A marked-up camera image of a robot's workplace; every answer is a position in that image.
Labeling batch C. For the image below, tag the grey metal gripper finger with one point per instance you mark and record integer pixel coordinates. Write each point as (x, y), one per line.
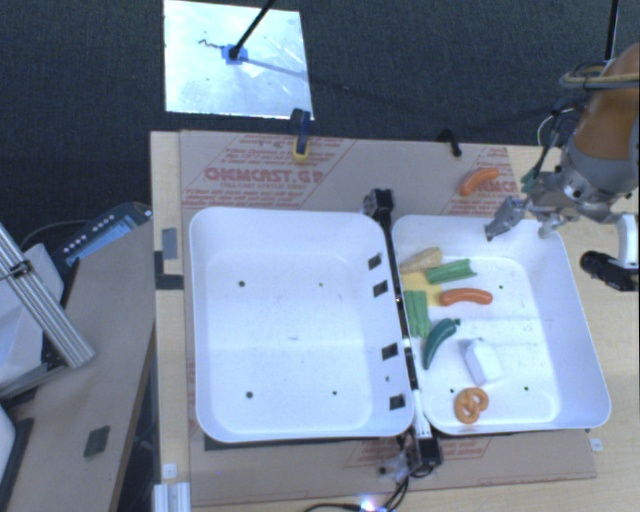
(505, 217)
(551, 225)

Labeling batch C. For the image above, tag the green toy cucumber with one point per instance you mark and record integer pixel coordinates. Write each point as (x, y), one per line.
(436, 341)

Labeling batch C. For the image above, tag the brown cardboard board red print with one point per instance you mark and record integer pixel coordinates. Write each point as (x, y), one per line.
(415, 170)

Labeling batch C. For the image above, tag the orange toy pretzel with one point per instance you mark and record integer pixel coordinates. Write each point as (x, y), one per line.
(466, 414)

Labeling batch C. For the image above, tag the yellow toy corn cob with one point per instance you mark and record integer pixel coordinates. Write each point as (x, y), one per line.
(422, 259)

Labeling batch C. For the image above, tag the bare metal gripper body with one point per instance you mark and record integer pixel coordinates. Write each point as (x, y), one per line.
(575, 200)

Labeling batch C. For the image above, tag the thin black and white rod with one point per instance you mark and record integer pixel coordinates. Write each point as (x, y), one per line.
(403, 325)

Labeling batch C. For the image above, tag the yellow toy cheese slice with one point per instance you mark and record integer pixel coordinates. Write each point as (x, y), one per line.
(417, 286)

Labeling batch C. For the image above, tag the green toy asparagus bundle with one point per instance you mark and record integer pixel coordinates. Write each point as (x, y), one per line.
(418, 312)
(450, 271)

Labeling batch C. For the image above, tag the white toy milk carton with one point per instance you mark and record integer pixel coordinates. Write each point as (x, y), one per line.
(482, 361)

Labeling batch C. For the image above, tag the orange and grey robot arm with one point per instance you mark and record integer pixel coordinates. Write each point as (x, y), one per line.
(602, 120)

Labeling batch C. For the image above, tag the black cylinder on white bracket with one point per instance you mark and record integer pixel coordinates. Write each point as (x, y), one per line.
(611, 270)

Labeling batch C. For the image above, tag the white plastic tray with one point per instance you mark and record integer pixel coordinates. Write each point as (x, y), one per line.
(530, 330)
(290, 325)

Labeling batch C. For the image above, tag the orange toy sausage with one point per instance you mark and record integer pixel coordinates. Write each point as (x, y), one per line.
(466, 297)
(479, 181)

